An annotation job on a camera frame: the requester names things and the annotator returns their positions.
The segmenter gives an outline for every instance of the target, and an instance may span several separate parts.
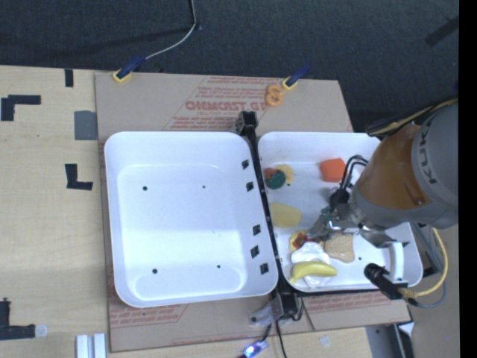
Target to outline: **cardboard sheet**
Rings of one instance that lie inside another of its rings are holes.
[[[268,296],[136,309],[114,290],[107,211],[104,143],[119,131],[228,131],[240,111],[253,110],[257,136],[270,131],[352,131],[337,81],[300,80],[283,103],[269,107],[265,89],[276,78],[135,73],[124,84],[110,72],[95,73],[101,197],[107,263],[112,351],[130,351],[260,337],[249,313]],[[409,321],[404,301],[379,292],[323,295],[305,300],[306,315],[283,325],[283,333]]]

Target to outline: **orange block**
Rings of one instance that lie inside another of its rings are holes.
[[[320,163],[320,171],[326,182],[341,181],[345,168],[346,164],[341,158],[329,159]]]

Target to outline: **blue clamp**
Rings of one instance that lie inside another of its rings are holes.
[[[298,80],[302,78],[303,76],[307,75],[309,71],[310,71],[309,66],[303,66],[293,75],[287,77],[286,79],[282,81],[282,88],[286,91],[292,90],[297,85]]]
[[[123,82],[127,81],[131,76],[131,72],[140,67],[145,61],[145,56],[134,57],[132,60],[128,61],[120,70],[113,73],[114,81],[118,84],[122,84]]]

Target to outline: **yellow banana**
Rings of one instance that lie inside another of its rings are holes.
[[[338,271],[333,266],[322,261],[302,261],[293,265],[290,282],[296,283],[299,278],[305,276],[331,277],[337,274]]]

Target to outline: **dark floor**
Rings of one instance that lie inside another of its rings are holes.
[[[201,31],[143,72],[340,82],[356,131],[450,95],[459,0],[194,0]],[[179,41],[188,0],[0,0],[0,64],[119,69]]]

